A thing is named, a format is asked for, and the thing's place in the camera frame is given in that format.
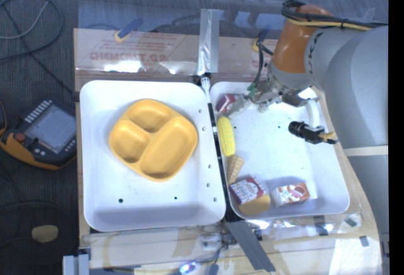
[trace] black cable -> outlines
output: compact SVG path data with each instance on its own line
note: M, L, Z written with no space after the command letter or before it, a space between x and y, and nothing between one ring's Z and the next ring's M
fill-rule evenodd
M157 27L155 27L154 29L150 30L150 33L162 33L162 31L164 30L168 30L170 32L170 30L172 31L175 28L184 28L184 27L194 27L195 32L199 33L199 28L200 28L200 23L191 23L193 20L198 20L200 18L200 14L196 13L193 15L187 15L187 16L182 16L179 18L176 18L174 20L172 20L171 23L169 24L161 24ZM230 21L227 20L219 20L219 29L223 30L226 29L224 26L230 27L230 28L235 28L239 33L242 34L242 36L244 37L249 37L251 36L250 32L248 29L237 26L235 23L232 23Z
M223 248L225 248L225 245L220 246L220 248L211 257L206 258L206 259L194 259L192 261L187 262L183 266L189 265L189 264L192 264L192 263L195 263L195 264L207 264L207 263L210 263L210 262L213 262L212 265L215 265L217 263L217 260L219 259L220 252L222 251ZM181 266L178 271L176 271L174 273L171 273L170 275L181 275L182 274L181 268L183 266Z
M12 15L9 13L9 11L8 11L8 9L7 9L7 7L6 7L6 3L10 2L10 1L11 1L11 0L1 1L1 2L0 2L0 6L3 7L3 9L5 10L5 12L6 12L8 18L9 18L9 19L11 20L11 22L13 23L13 26L14 26L14 28L16 29L17 33L20 35L20 34L21 34L21 31L20 31L20 29L18 28L17 23L15 22L14 18L13 18ZM64 18L63 18L63 15L62 15L62 13L61 13L61 10L55 5L55 3L54 3L53 1L51 1L51 0L46 0L46 1L49 2L49 4L51 4L51 5L54 7L54 9L56 10L56 13L57 13L57 15L58 15L58 18L59 18L59 23L58 23L58 25L56 25L56 26L58 27L56 34L51 38L50 41L46 42L46 43L43 44L43 45L38 46L38 47L35 48L35 49L30 49L29 46L27 45L27 43L25 42L24 36L21 36L21 37L20 37L20 40L21 40L22 44L24 45L24 48L25 48L26 51L20 52L20 53L16 53L16 54L11 54L11 55L9 55L9 56L2 57L2 58L0 58L0 61L6 60L6 59L10 59L10 58L13 58L13 57L19 57L19 56L24 56L24 55L29 54L29 56L30 56L47 74L49 74L50 76L52 76L52 77L55 79L55 81L56 81L62 88L64 88L64 89L66 89L67 91L69 91L70 94L73 96L73 91L72 91L72 89L71 89L69 86L67 86L63 81L61 81L61 80L60 80L52 71L50 71L45 65L43 65L43 64L35 57L35 55L33 54L34 52L36 52L36 51L38 51L38 50L42 50L42 49L46 48L47 46L49 46L51 43L53 43L53 42L60 36L60 34L61 34L61 32L62 32L62 29L63 29L63 26L64 26Z
M133 266L129 268L124 268L124 267L113 267L113 268L103 268L102 270L105 272L118 272L120 274L134 274L134 270L136 268L139 268L140 266Z
M119 30L119 28L118 27L115 27L115 26L113 26L113 25L111 25L111 24L107 24L107 23L95 23L95 24L91 24L91 25L88 25L88 26L86 26L85 27L85 29L91 29L91 28L93 28L93 29L99 29L99 28L97 28L97 27L100 27L100 26L104 26L106 29L110 29L110 30Z
M301 20L307 20L307 21L323 21L323 22L337 22L343 24L352 24L352 25L358 25L362 27L368 27L368 28L377 28L380 26L386 26L388 25L387 23L382 23L378 21L368 21L368 22L361 22L361 21L354 21L354 20L348 20L346 18L339 18L339 17L334 17L334 16L328 16L328 15L319 15L319 14L307 14L307 13L296 13L295 11L291 10L291 8L298 8L300 6L305 5L305 3L302 3L301 1L297 0L288 0L283 3L281 13L284 15L286 18L290 18L293 20L301 21Z
M9 13L8 9L6 8L6 4L7 4L8 2L10 2L10 1L12 1L12 0L4 0L4 1L0 0L0 7L3 7L3 9L4 9L5 12L7 13L7 16L9 17L9 19L13 22L14 27L17 29L18 32L20 32L20 30L19 30L18 27L16 26L15 20L13 19L13 17L12 17L11 14ZM42 50L42 49L44 49L45 47L49 46L51 43L53 43L53 42L60 36L60 34L61 34L61 32L62 32L62 29L63 29L63 27L64 27L64 17L63 17L63 15L62 15L61 10L56 6L56 4L55 4L53 1L51 1L51 0L46 0L46 1L48 1L49 4L53 6L53 8L56 10L57 16L58 16L58 18L59 18L59 24L56 25L56 26L58 27L56 34L51 38L50 41L48 41L48 42L46 42L46 43L44 43L44 44L42 44L42 45L40 45L40 46L38 46L38 47L36 47L36 48L34 48L34 49L28 49L28 50L26 50L26 51L24 51L24 52L21 52L21 53L15 53L15 54L11 54L11 55L9 55L9 56L0 57L0 61L6 60L6 59L10 59L10 58L12 58L12 57L23 56L23 55L26 55L26 54L29 54L29 53L32 53L32 52L36 52L36 51Z
M4 178L4 177L2 177L0 175L0 180L2 180L6 185L9 186L9 188L11 188L11 191L13 192L13 194L16 197L17 201L25 202L25 198L24 198L23 194L16 188L14 182L12 181L10 176L8 175L6 169L4 168L4 166L3 166L3 164L1 162L0 162L0 167L1 167L1 170L3 171L4 176L5 176L5 178ZM32 212L32 210L30 208L28 208L28 212L30 214L30 220L32 222L31 226L33 226L33 223L34 223L33 212ZM16 234L18 232L18 226L20 225L20 223L21 223L21 218L18 219L18 224L17 224L16 230L14 232L14 235L12 237L16 236Z
M33 238L30 237L18 237L18 238L12 238L10 240L7 240L5 242L0 243L0 251L2 249L7 248L8 246L16 243L16 242L34 242L37 245L41 246L47 254L51 255L52 252L46 247L45 244L43 244L42 242L39 242L38 240L35 240ZM34 266L47 266L49 267L49 274L52 275L54 273L54 265L60 263L61 261L57 261L57 262L51 262L51 263L40 263L40 262L36 262L34 260L30 260L27 259L26 257L24 257L23 255L20 256L25 262L27 262L28 264L34 265Z
M272 51L268 50L264 45L263 42L265 40L265 37L268 34L268 29L264 29L261 30L260 33L258 34L257 37L257 42L256 42L256 46L258 47L258 54L259 54L259 62L258 62L258 72L257 75L254 79L254 81L252 82L253 86L256 86L257 83L259 82L259 79L261 77L261 72L263 70L263 66L264 66L264 53L263 53L263 48L266 49L267 53L269 53L270 55L273 55Z
M13 187L5 178L3 178L3 177L0 176L0 180L2 180L5 184L7 184L9 187L11 187L11 190L12 190L13 194L14 194L16 197L19 197L19 193L16 191L15 187ZM13 233L12 233L11 236L10 236L11 238L17 236L18 227L19 227L20 225L21 225L21 218L18 218L18 221L16 222L16 228L15 228L15 230L13 231Z
M60 208L58 205L51 203L51 202L45 202L45 201L25 201L25 202L11 203L11 204L7 204L5 206L0 206L0 211L17 208L17 207L21 207L21 206L42 206L45 208L51 208L51 209L58 210L60 213L62 213L66 217L66 219L69 221L72 229L74 230L74 236L72 236L73 241L72 241L70 247L68 247L67 251L68 251L68 253L72 253L74 251L74 249L76 248L76 244L77 244L76 232L75 232L76 226L75 226L75 222L74 222L73 218L70 216L70 214L68 214L64 209Z

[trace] toy ice cream cone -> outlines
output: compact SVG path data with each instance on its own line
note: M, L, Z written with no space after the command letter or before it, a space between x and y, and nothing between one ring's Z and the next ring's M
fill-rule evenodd
M237 155L232 155L227 161L227 182L228 184L233 184L239 175L239 172L244 164L244 160Z

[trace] yellow divided plate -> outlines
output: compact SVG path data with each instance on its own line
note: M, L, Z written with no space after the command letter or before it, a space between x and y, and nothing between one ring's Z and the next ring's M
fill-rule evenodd
M172 178L198 143L195 126L166 104L138 100L109 134L109 147L126 166L152 181Z

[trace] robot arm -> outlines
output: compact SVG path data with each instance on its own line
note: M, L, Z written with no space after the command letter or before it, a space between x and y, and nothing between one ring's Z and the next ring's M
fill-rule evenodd
M388 25L340 20L296 1L284 6L289 20L267 79L258 83L251 101L296 106L302 101L298 93L310 86L324 93L335 132L373 210L383 264L389 264Z

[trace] small red box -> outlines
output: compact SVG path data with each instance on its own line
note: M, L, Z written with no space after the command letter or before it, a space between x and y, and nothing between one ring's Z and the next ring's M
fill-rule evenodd
M221 114L226 114L232 107L232 103L234 103L240 95L234 95L231 93L225 94L219 101L217 101L216 104L216 110L217 112L220 112Z
M240 206L266 194L266 191L255 177L249 177L243 181L233 183L230 185L229 190Z
M313 199L305 182L277 187L271 191L271 197L276 207L302 203L310 198Z

